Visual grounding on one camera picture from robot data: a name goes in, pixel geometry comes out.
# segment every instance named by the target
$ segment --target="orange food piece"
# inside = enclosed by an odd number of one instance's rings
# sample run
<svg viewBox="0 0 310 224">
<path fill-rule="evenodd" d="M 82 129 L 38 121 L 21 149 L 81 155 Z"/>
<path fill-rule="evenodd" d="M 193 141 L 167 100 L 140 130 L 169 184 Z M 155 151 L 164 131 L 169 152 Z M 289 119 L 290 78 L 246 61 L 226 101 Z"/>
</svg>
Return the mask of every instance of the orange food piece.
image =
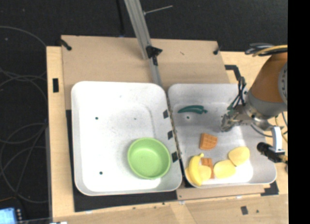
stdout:
<svg viewBox="0 0 310 224">
<path fill-rule="evenodd" d="M 211 168 L 211 177 L 214 178 L 214 171 L 213 171 L 213 163 L 212 163 L 212 158 L 201 158 L 201 164 L 209 166 Z"/>
<path fill-rule="evenodd" d="M 217 136 L 208 133 L 202 133 L 199 148 L 202 150 L 211 150 L 217 145 Z"/>
</svg>

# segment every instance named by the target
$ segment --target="yellow toy fruit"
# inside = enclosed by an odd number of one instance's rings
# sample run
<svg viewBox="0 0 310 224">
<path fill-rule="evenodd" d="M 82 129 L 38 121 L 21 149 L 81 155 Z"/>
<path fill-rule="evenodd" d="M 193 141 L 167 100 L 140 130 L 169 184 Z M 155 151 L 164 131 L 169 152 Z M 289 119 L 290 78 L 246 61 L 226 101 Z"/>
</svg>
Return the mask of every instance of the yellow toy fruit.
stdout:
<svg viewBox="0 0 310 224">
<path fill-rule="evenodd" d="M 228 153 L 228 158 L 235 166 L 241 165 L 246 162 L 250 157 L 250 150 L 246 146 L 240 146 Z"/>
<path fill-rule="evenodd" d="M 198 170 L 200 173 L 200 177 L 202 179 L 202 181 L 207 181 L 211 178 L 211 174 L 212 174 L 212 170 L 209 166 L 207 165 L 199 165 L 198 166 Z"/>
<path fill-rule="evenodd" d="M 193 156 L 189 161 L 188 174 L 189 174 L 190 179 L 197 186 L 201 186 L 202 184 L 202 177 L 200 176 L 200 172 L 199 172 L 199 163 L 200 163 L 200 159 L 203 156 L 204 154 L 200 153 L 199 155 Z"/>
<path fill-rule="evenodd" d="M 193 183 L 192 179 L 190 178 L 189 172 L 188 172 L 188 167 L 185 169 L 185 176 L 190 183 Z"/>
<path fill-rule="evenodd" d="M 236 173 L 236 167 L 230 160 L 223 160 L 214 165 L 213 171 L 217 178 L 227 178 Z"/>
</svg>

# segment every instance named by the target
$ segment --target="black floor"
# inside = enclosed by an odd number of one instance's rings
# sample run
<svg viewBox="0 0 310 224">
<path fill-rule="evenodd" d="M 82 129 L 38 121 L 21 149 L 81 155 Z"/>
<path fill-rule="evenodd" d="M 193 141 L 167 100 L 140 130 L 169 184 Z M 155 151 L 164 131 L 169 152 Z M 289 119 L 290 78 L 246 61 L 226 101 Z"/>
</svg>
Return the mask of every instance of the black floor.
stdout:
<svg viewBox="0 0 310 224">
<path fill-rule="evenodd" d="M 288 42 L 288 0 L 140 1 L 144 11 L 173 5 L 146 15 L 152 38 L 216 40 L 226 51 Z M 119 6 L 124 28 L 116 0 L 0 0 L 0 208 L 14 201 L 26 219 L 48 217 L 45 46 L 62 34 L 134 37 Z"/>
</svg>

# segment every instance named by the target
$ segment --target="yellow potato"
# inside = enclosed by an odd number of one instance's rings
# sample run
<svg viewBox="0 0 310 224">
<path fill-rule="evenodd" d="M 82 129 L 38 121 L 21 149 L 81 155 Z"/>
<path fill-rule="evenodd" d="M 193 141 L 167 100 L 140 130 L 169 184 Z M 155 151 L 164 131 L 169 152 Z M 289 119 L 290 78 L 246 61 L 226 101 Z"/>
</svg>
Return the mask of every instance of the yellow potato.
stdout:
<svg viewBox="0 0 310 224">
<path fill-rule="evenodd" d="M 241 165 L 246 162 L 250 157 L 250 150 L 246 146 L 240 146 L 228 153 L 228 158 L 235 166 Z"/>
<path fill-rule="evenodd" d="M 209 180 L 211 178 L 212 170 L 207 165 L 199 165 L 198 171 L 201 176 L 202 181 Z"/>
<path fill-rule="evenodd" d="M 236 167 L 230 160 L 223 160 L 214 165 L 213 171 L 217 178 L 226 178 L 236 173 Z"/>
</svg>

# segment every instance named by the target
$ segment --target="small screen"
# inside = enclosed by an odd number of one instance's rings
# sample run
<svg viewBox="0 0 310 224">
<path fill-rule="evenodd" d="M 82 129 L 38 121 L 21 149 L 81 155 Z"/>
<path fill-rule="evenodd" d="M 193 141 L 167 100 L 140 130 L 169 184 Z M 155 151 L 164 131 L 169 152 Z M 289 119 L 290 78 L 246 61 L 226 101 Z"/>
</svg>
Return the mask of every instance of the small screen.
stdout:
<svg viewBox="0 0 310 224">
<path fill-rule="evenodd" d="M 0 209 L 0 223 L 1 224 L 15 224 L 16 214 L 14 208 Z"/>
</svg>

